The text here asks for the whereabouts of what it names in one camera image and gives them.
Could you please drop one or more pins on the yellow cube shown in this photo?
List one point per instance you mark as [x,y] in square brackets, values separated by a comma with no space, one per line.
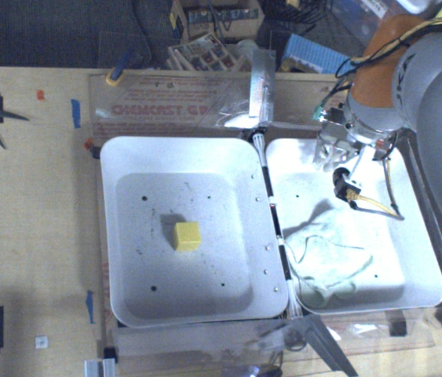
[186,236]

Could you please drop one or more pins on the black cylinder on white bracket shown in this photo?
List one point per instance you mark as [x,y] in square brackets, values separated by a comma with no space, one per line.
[340,183]

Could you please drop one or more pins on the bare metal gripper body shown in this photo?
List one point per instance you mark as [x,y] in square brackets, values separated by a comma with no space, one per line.
[336,130]

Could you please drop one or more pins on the white plastic tray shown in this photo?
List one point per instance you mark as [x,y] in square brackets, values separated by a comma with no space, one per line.
[393,242]
[189,273]

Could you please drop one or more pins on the brown cardboard board red print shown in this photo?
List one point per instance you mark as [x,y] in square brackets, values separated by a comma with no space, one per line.
[158,112]

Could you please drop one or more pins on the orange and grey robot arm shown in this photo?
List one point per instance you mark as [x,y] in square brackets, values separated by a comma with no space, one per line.
[432,92]

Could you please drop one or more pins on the white cloth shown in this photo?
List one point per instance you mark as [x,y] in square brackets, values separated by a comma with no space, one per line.
[330,253]

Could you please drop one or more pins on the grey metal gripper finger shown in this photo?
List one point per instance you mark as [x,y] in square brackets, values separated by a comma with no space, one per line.
[337,159]
[320,155]

